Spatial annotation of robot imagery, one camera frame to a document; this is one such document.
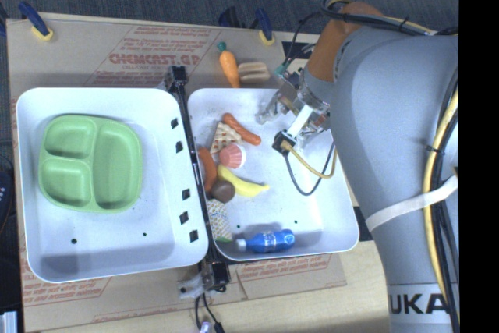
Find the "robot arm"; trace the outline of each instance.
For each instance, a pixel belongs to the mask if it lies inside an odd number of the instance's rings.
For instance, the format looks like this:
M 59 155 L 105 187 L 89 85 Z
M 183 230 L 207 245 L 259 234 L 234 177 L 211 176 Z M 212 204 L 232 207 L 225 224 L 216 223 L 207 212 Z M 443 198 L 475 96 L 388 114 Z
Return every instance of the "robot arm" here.
M 360 9 L 380 15 L 363 3 L 348 4 L 342 12 Z M 331 129 L 345 176 L 369 220 L 452 177 L 458 165 L 456 118 L 446 133 L 444 154 L 431 146 L 449 93 L 457 97 L 457 68 L 457 36 L 409 36 L 331 21 L 300 73 L 296 97 L 289 100 L 289 88 L 274 96 L 281 111 L 296 114 L 290 129 L 276 136 L 274 148 L 279 151 L 282 141 L 304 146 L 300 137 L 310 130 Z M 435 175 L 441 179 L 424 189 L 429 156 L 437 151 Z M 450 215 L 447 228 L 457 232 L 457 192 L 444 207 Z M 446 298 L 429 251 L 427 235 L 432 232 L 426 219 L 426 212 L 417 209 L 397 214 L 371 232 L 384 266 L 392 332 L 459 329 L 452 312 L 458 305 L 449 303 L 457 298 L 458 304 L 458 269 L 445 271 L 454 293 Z M 458 248 L 458 237 L 452 239 Z

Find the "bottle cap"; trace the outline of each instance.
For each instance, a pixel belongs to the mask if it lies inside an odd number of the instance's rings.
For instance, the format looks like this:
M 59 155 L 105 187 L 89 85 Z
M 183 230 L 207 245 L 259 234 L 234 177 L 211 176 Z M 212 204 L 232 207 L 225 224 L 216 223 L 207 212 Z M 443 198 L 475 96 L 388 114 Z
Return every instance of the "bottle cap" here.
M 244 239 L 237 239 L 235 244 L 237 245 L 237 250 L 241 252 L 246 251 L 246 241 Z

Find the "toy sausage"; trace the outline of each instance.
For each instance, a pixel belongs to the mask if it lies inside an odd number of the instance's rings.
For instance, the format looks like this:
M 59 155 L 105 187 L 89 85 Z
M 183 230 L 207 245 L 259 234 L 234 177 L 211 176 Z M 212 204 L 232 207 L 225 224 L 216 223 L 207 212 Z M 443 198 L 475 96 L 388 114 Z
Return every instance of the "toy sausage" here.
M 209 193 L 217 182 L 217 165 L 206 147 L 199 147 L 197 153 L 204 167 L 204 190 Z
M 241 135 L 241 138 L 246 142 L 255 146 L 258 146 L 260 143 L 262 143 L 261 137 L 259 137 L 255 133 L 250 132 L 248 129 L 242 126 L 230 112 L 226 112 L 225 114 L 223 114 L 222 121 L 223 123 L 233 128 L 239 135 Z

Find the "white strap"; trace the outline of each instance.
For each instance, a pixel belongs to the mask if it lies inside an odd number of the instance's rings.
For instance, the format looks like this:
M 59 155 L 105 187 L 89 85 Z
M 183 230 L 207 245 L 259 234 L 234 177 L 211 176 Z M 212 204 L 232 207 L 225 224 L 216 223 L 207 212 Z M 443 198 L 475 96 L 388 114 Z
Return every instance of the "white strap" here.
M 453 175 L 438 189 L 419 194 L 408 200 L 403 200 L 400 203 L 392 204 L 389 207 L 383 208 L 383 210 L 375 212 L 368 217 L 368 219 L 366 219 L 367 228 L 370 232 L 372 232 L 379 225 L 382 225 L 399 215 L 408 214 L 411 211 L 421 210 L 426 206 L 442 201 L 453 194 L 457 188 L 458 177 Z

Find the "white tray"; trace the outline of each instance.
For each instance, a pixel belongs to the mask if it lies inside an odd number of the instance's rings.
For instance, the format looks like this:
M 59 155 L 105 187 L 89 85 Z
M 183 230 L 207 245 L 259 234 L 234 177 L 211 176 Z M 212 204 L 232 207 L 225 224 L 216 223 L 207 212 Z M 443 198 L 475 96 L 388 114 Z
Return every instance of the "white tray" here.
M 248 239 L 258 232 L 284 228 L 290 228 L 296 235 L 294 247 L 280 253 L 240 253 L 234 243 L 217 243 L 218 249 L 234 261 L 350 250 L 358 242 L 359 226 L 341 164 L 338 160 L 334 176 L 323 179 L 311 196 L 303 196 L 296 190 L 284 158 L 271 148 L 275 134 L 290 127 L 294 120 L 292 113 L 264 125 L 255 120 L 259 108 L 267 105 L 274 93 L 275 90 L 268 89 L 200 89 L 189 98 L 188 109 L 197 146 L 210 148 L 216 125 L 225 112 L 232 113 L 243 126 L 262 137 L 260 146 L 245 145 L 247 161 L 234 173 L 254 182 L 268 183 L 271 188 L 253 198 L 236 195 L 227 203 L 234 238 Z M 329 131 L 320 134 L 305 146 L 303 157 L 322 170 L 331 141 Z M 310 191 L 317 177 L 292 154 L 289 160 L 300 186 Z
M 44 197 L 37 179 L 43 132 L 67 113 L 116 119 L 139 135 L 143 184 L 133 207 L 96 214 L 58 207 Z M 39 278 L 68 282 L 182 267 L 204 258 L 207 231 L 173 96 L 159 89 L 32 89 L 17 102 L 17 129 L 27 260 Z M 181 223 L 185 212 L 189 219 Z

